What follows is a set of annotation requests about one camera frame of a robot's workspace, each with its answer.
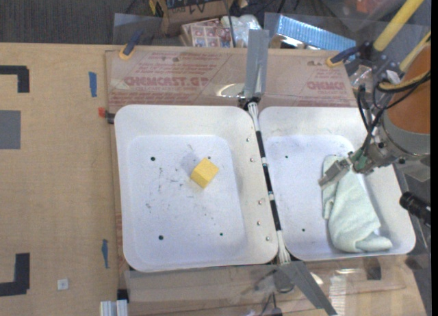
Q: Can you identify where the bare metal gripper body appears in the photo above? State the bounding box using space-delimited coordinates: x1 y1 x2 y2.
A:
348 138 402 176

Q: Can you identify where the white plastic tray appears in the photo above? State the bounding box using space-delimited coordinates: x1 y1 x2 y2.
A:
114 103 280 273
257 105 417 262

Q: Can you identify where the pale green cloth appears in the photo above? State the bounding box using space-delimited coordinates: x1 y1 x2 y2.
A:
321 154 394 254

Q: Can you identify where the thin black and white rod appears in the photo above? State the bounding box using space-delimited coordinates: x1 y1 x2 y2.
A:
246 101 292 267

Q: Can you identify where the yellow cube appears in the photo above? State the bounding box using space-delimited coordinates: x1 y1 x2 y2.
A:
190 157 220 189

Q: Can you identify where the brown cardboard board red print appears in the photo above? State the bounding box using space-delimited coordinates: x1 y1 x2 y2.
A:
104 47 413 311

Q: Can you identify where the black cylinder on white bracket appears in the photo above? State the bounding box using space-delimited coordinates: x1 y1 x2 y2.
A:
398 191 432 228

